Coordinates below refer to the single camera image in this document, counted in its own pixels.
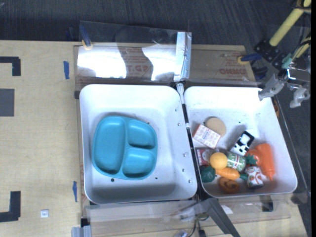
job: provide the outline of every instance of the small white square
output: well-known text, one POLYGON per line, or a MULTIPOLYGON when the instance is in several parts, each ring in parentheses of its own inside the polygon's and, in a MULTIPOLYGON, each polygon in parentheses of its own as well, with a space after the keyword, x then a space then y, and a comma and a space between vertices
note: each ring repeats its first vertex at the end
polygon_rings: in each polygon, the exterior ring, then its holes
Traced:
POLYGON ((40 217, 41 217, 41 218, 48 218, 48 217, 49 217, 49 211, 48 211, 48 209, 40 210, 40 217))

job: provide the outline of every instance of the round beige object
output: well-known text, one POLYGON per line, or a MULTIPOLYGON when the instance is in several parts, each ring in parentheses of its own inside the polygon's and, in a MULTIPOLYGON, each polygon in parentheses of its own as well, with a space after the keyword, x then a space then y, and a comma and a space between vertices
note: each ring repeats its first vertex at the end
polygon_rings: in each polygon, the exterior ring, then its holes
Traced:
POLYGON ((223 137, 226 134, 226 126, 219 118, 209 118, 205 126, 223 137))

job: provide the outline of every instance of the gray square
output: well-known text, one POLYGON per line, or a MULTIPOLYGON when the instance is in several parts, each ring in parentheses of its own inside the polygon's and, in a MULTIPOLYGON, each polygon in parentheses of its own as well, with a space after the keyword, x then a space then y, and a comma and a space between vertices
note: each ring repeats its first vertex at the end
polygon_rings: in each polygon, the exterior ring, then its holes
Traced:
POLYGON ((0 117, 14 116, 14 89, 0 89, 0 117))

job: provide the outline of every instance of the wooden table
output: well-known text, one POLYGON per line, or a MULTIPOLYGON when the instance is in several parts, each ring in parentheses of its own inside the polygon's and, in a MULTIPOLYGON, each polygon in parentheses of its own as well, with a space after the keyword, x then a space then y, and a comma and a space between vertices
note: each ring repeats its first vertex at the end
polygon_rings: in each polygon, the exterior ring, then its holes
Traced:
MULTIPOLYGON (((80 225, 81 186, 74 45, 77 42, 0 41, 0 56, 18 56, 21 76, 0 63, 0 88, 14 89, 14 116, 0 117, 0 212, 21 191, 18 221, 0 223, 1 237, 70 237, 80 225), (69 62, 69 79, 63 62, 69 62), (73 193, 78 185, 78 201, 73 193), (48 209, 49 217, 41 218, 48 209)), ((290 218, 235 224, 241 236, 307 236, 296 206, 290 218)), ((217 226, 204 228, 221 235, 217 226)), ((173 236, 177 231, 131 236, 173 236)))

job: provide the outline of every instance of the blue plate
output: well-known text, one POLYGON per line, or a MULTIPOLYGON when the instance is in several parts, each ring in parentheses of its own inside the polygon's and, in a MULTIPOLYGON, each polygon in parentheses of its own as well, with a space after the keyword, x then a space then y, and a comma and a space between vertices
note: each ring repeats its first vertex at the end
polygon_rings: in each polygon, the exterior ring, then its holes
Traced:
POLYGON ((131 180, 148 177, 157 161, 157 135, 147 123, 109 116, 97 125, 92 162, 102 174, 131 180))

